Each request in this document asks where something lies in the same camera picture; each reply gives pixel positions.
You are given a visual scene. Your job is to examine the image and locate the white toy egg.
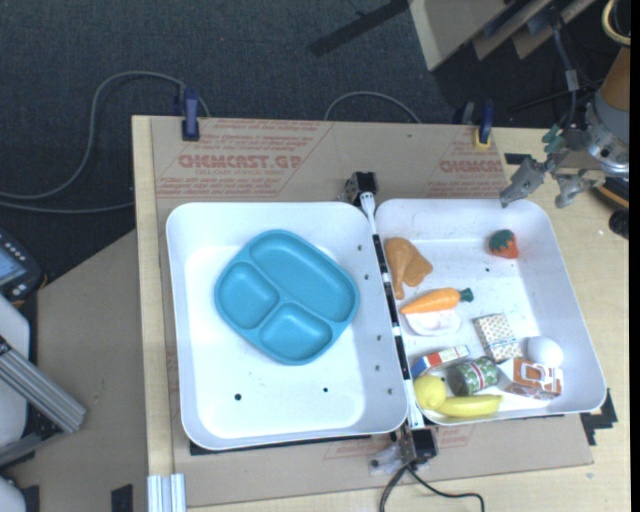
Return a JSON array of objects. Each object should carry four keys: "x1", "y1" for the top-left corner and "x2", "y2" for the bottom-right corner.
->
[{"x1": 526, "y1": 335, "x2": 565, "y2": 369}]

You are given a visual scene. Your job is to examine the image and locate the brown cardboard board red print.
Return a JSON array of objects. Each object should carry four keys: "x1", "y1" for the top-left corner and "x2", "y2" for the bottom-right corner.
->
[{"x1": 149, "y1": 116, "x2": 597, "y2": 509}]

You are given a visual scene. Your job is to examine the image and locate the orange toy carrot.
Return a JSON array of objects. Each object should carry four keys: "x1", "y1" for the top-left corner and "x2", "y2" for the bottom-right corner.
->
[{"x1": 399, "y1": 286, "x2": 475, "y2": 317}]

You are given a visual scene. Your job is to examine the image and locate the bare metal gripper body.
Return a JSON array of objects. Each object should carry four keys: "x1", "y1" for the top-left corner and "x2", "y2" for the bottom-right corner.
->
[{"x1": 546, "y1": 130, "x2": 630, "y2": 179}]

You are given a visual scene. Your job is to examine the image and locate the red toy strawberry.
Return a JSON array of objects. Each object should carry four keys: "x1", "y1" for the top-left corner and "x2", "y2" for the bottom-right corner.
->
[{"x1": 488, "y1": 228, "x2": 521, "y2": 260}]

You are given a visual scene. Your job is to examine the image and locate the white plastic tray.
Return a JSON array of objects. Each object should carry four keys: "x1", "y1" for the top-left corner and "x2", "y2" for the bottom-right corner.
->
[
  {"x1": 373, "y1": 197, "x2": 608, "y2": 428},
  {"x1": 165, "y1": 201, "x2": 411, "y2": 452}
]

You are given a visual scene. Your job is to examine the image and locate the white box with orange dots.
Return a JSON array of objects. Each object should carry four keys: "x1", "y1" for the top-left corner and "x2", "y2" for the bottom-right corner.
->
[{"x1": 472, "y1": 312, "x2": 524, "y2": 364}]

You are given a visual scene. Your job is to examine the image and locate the green and white small can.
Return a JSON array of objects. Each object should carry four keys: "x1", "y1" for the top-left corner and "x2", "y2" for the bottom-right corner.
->
[{"x1": 445, "y1": 355, "x2": 501, "y2": 398}]

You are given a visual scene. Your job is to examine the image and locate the yellow toy lemon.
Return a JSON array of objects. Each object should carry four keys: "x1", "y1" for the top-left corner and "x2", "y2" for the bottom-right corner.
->
[{"x1": 412, "y1": 373, "x2": 448, "y2": 413}]

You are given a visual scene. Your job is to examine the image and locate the blue divided plate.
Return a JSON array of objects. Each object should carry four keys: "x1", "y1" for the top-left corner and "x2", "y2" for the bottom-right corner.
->
[{"x1": 213, "y1": 228, "x2": 362, "y2": 367}]

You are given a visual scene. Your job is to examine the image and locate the yellow banana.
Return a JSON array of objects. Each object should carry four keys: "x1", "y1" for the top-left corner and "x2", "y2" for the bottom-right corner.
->
[{"x1": 438, "y1": 393, "x2": 504, "y2": 419}]

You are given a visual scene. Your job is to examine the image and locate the orange toy chicken leg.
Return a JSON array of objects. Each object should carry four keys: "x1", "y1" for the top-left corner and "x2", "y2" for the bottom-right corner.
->
[{"x1": 383, "y1": 236, "x2": 435, "y2": 302}]

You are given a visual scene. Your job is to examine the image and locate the orange and white carton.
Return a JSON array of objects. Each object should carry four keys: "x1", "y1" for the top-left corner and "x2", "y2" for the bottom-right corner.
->
[{"x1": 503, "y1": 356, "x2": 565, "y2": 401}]

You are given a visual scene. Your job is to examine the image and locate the red, white and blue carton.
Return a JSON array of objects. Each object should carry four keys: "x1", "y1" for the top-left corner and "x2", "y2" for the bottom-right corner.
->
[{"x1": 409, "y1": 344, "x2": 472, "y2": 380}]

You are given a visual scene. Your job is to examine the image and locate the thin black and white rod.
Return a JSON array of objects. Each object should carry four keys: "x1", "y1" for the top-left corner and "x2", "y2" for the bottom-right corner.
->
[{"x1": 359, "y1": 191, "x2": 426, "y2": 429}]

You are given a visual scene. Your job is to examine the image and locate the white and pink toy shell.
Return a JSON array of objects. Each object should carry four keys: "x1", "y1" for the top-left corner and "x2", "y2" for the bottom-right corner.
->
[{"x1": 404, "y1": 308, "x2": 463, "y2": 338}]

